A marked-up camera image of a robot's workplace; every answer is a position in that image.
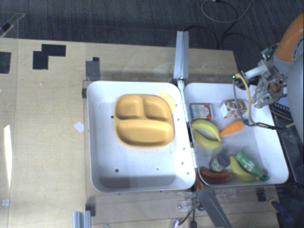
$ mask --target green bottle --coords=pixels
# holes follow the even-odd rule
[[[265,181],[267,176],[260,171],[260,169],[258,168],[257,164],[250,159],[244,151],[239,151],[236,156],[235,156],[236,160],[238,161],[238,163],[241,164],[241,166],[243,166],[248,172],[250,172],[251,174],[256,175],[261,181]]]

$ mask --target toy banana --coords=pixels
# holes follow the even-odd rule
[[[191,127],[205,129],[210,132],[219,142],[222,142],[219,136],[219,129],[218,127],[210,121],[204,119],[197,119],[191,123]]]
[[[206,137],[204,137],[203,135],[201,135],[194,128],[191,128],[191,129],[192,129],[194,141],[197,144],[199,144],[200,146],[204,147],[205,149],[215,150],[222,145],[222,143],[220,141],[209,140]]]
[[[233,156],[230,156],[230,169],[243,182],[256,180],[254,176],[242,169],[242,167]]]

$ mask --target white tray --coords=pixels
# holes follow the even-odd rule
[[[115,136],[114,106],[127,94],[165,92],[176,103],[174,138],[158,149],[122,145]],[[195,170],[181,94],[169,83],[96,81],[87,89],[91,178],[101,192],[184,190],[195,181]]]
[[[251,95],[254,92],[254,86],[250,87]],[[246,91],[236,89],[237,98],[247,100]],[[223,118],[219,107],[227,100],[233,100],[232,84],[205,84],[191,83],[184,90],[187,110],[191,103],[209,103],[211,104],[214,118],[211,120],[220,130],[229,125],[235,118]],[[274,125],[269,107],[256,109],[252,107],[252,118],[255,122],[263,122]],[[199,167],[209,168],[210,160],[222,151],[228,155],[235,155],[239,150],[245,153],[257,162],[259,167],[269,176],[267,181],[240,181],[228,168],[230,176],[225,182],[210,182],[203,180],[206,184],[213,187],[236,187],[236,186],[256,186],[267,184],[281,184],[288,179],[288,167],[284,158],[283,150],[275,130],[249,127],[229,135],[222,136],[222,146],[216,150],[207,150],[194,142],[195,154]]]

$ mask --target dark floor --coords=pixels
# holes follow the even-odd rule
[[[25,13],[20,38],[174,47],[176,31],[191,28],[190,47],[219,48],[232,23],[213,22],[201,11],[205,0],[0,0],[0,26],[12,13]],[[251,0],[222,0],[240,17]],[[205,12],[231,21],[235,11],[223,2],[209,2]],[[256,0],[229,30],[248,36],[227,36],[222,48],[233,50],[240,70],[256,67],[260,50],[280,41],[289,24],[304,10],[304,0]],[[280,199],[296,222],[281,227],[304,227],[304,195],[298,186],[280,189]]]

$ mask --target yellow plate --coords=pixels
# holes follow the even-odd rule
[[[172,112],[161,97],[123,95],[114,112],[116,137],[128,147],[159,148],[174,137]]]

